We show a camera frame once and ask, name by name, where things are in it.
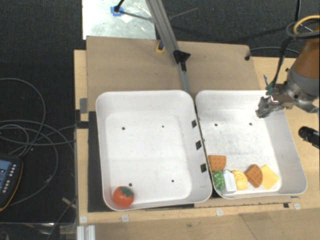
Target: white tray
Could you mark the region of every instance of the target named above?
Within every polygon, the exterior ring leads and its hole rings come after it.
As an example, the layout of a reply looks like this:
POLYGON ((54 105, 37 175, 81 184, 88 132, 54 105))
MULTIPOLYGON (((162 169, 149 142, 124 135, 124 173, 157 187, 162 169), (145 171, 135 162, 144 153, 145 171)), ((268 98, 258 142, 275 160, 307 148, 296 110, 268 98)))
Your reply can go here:
POLYGON ((212 193, 194 102, 181 90, 106 92, 96 101, 103 198, 115 211, 203 202, 212 193), (123 208, 114 190, 130 186, 123 208))
POLYGON ((258 118, 255 110, 265 91, 204 90, 195 103, 207 155, 226 156, 226 169, 245 172, 267 164, 280 178, 263 186, 218 194, 227 199, 303 193, 307 179, 283 110, 258 118))

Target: black clamp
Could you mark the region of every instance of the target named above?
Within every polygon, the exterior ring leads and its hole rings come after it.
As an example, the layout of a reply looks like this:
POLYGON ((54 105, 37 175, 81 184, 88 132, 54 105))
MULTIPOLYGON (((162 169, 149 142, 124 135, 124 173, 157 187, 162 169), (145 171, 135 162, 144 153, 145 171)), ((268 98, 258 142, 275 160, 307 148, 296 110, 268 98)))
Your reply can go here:
POLYGON ((190 55, 191 55, 190 53, 180 51, 180 50, 175 50, 173 52, 175 62, 177 64, 180 63, 182 71, 185 71, 185 72, 187 71, 186 60, 190 57, 190 55))

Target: dark floor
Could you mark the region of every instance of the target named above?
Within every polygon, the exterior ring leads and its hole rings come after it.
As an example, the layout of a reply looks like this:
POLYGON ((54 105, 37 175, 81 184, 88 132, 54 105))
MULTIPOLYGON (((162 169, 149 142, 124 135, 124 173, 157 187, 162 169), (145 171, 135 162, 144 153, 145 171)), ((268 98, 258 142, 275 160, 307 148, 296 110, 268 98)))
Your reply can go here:
MULTIPOLYGON (((299 17, 319 14, 319 1, 301 0, 299 17)), ((171 21, 177 40, 246 44, 256 48, 281 44, 286 38, 286 25, 294 21, 297 0, 163 0, 163 3, 169 16, 199 8, 171 21)), ((300 47, 301 44, 290 46, 297 50, 300 47)), ((18 78, 34 85, 46 104, 45 123, 56 129, 75 124, 73 51, 84 48, 82 0, 0 0, 0 79, 18 78)), ((254 55, 275 57, 278 53, 261 50, 254 55)), ((41 121, 42 104, 28 85, 0 81, 0 92, 0 127, 8 124, 4 120, 41 121)), ((34 130, 39 127, 23 126, 34 130)), ((0 132, 19 141, 25 138, 19 130, 0 132)), ((68 140, 73 139, 72 129, 63 134, 68 140)), ((57 135, 52 137, 54 142, 64 141, 57 135)), ((9 153, 15 147, 18 146, 0 140, 0 153, 9 153)), ((73 152, 67 145, 57 146, 57 151, 59 164, 52 182, 33 198, 0 212, 0 222, 57 221, 68 206, 62 198, 75 197, 73 152)), ((12 202, 40 189, 52 176, 55 162, 52 147, 30 150, 12 202)), ((74 214, 70 208, 60 222, 71 222, 74 214)))

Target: yellow square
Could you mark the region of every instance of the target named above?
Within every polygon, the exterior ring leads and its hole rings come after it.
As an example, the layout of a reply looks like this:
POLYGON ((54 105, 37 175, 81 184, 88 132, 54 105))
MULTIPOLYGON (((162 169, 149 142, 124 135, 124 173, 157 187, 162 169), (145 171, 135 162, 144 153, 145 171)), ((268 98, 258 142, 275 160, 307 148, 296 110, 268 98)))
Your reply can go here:
POLYGON ((263 175, 261 185, 264 186, 266 190, 271 189, 280 180, 274 171, 266 164, 261 167, 261 171, 263 175))

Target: red tomato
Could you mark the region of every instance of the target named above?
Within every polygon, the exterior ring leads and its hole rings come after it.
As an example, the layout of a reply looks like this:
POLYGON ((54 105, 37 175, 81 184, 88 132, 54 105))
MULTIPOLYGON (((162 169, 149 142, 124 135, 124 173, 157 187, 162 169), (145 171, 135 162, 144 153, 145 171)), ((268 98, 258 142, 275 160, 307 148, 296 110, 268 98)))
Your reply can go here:
POLYGON ((126 186, 119 186, 113 192, 113 201, 122 207, 128 207, 134 201, 134 193, 126 186))

